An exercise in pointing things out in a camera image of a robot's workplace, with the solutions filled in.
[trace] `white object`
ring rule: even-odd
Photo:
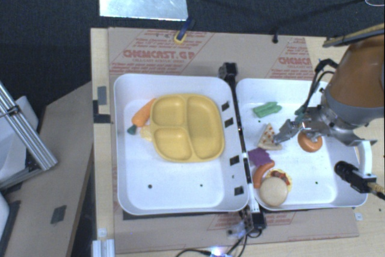
[[[267,123],[271,123],[276,132],[286,119],[294,119],[294,111],[306,100],[310,81],[282,79],[243,79],[236,87],[239,112],[243,126],[247,150],[257,148]],[[321,101],[320,92],[314,93],[309,106],[317,106]],[[253,108],[267,102],[278,102],[282,106],[276,114],[257,118]],[[359,165],[355,149],[346,147],[332,137],[323,137],[324,144],[319,151],[307,153],[298,145],[294,137],[284,142],[282,150],[270,150],[270,158],[276,163],[274,168],[282,169],[293,181],[292,190],[283,204],[271,207],[261,201],[259,190],[254,190],[260,205],[272,211],[299,210],[314,208],[334,208],[342,206],[360,206],[365,203],[367,194],[353,190],[349,183],[335,174],[334,165],[346,161]],[[360,146],[360,155],[365,158],[365,171],[370,173],[371,151],[367,143]]]
[[[356,217],[356,221],[362,221],[363,220],[363,216],[359,212],[354,213],[354,216]]]
[[[113,239],[92,241],[93,257],[115,257],[115,242]]]
[[[107,228],[98,228],[97,229],[97,237],[98,238],[107,237]]]
[[[357,146],[360,160],[359,172],[363,175],[372,173],[372,146],[369,140],[363,140]]]
[[[0,194],[0,239],[2,237],[2,233],[4,231],[4,227],[7,222],[9,213],[10,208],[3,196]]]
[[[38,119],[27,98],[22,96],[16,101],[31,126],[36,129]],[[25,168],[26,146],[7,122],[0,118],[0,182]]]
[[[225,147],[216,159],[174,163],[161,158],[152,143],[126,130],[149,100],[165,94],[195,93],[211,98],[223,124]],[[135,215],[237,211],[249,194],[230,87],[215,77],[126,74],[114,84],[118,200]],[[230,108],[222,111],[225,103]],[[225,128],[224,122],[233,119]],[[239,158],[231,165],[230,159]]]

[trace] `small black square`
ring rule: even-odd
[[[59,221],[63,221],[66,214],[66,209],[66,205],[55,208],[54,213],[52,214],[51,224],[56,224]]]
[[[230,125],[233,125],[234,124],[234,120],[232,118],[230,119],[227,119],[225,122],[224,122],[224,127],[225,128],[228,128]]]
[[[234,196],[241,195],[244,193],[243,187],[236,187],[234,189]]]
[[[230,159],[230,166],[233,166],[234,164],[239,163],[239,155],[234,156]]]
[[[227,110],[230,107],[229,103],[226,102],[225,104],[222,105],[222,111]]]

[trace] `white tray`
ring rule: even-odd
[[[9,213],[10,208],[0,193],[0,239],[5,228],[5,224],[7,223]]]
[[[129,135],[131,118],[152,98],[196,93],[211,98],[223,123],[225,147],[204,163],[174,163],[162,159],[139,133]],[[214,77],[126,74],[114,84],[117,131],[117,195],[122,208],[135,215],[178,212],[237,211],[248,202],[241,144],[230,87]],[[230,107],[222,111],[226,102]],[[233,119],[225,128],[224,122]],[[230,159],[239,156],[239,163]]]
[[[257,143],[267,123],[275,132],[286,119],[294,120],[294,111],[306,100],[310,82],[282,79],[243,79],[236,87],[239,112],[247,150],[257,148]],[[321,101],[316,92],[309,106],[317,106]],[[259,119],[252,108],[267,102],[278,102],[283,108],[276,114]],[[259,190],[255,190],[260,205],[272,211],[312,208],[334,208],[359,206],[365,203],[367,194],[360,194],[335,174],[334,165],[346,161],[358,166],[355,148],[346,147],[334,138],[323,137],[322,148],[315,153],[307,153],[298,145],[297,136],[282,143],[280,151],[268,150],[276,163],[274,168],[284,170],[293,181],[286,201],[278,207],[270,207],[261,201]]]

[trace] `yellow plastic plate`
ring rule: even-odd
[[[157,98],[151,108],[150,130],[157,153],[169,161],[209,161],[224,149],[218,108],[199,94]]]

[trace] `yellow clip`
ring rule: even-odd
[[[180,40],[178,40],[177,38],[178,38],[179,33],[180,33],[180,31],[178,31],[178,32],[176,33],[176,35],[174,36],[174,42],[175,42],[176,44],[182,44],[182,43],[185,41],[186,36],[187,36],[187,33],[185,33],[185,34],[183,35],[183,37],[182,37]]]

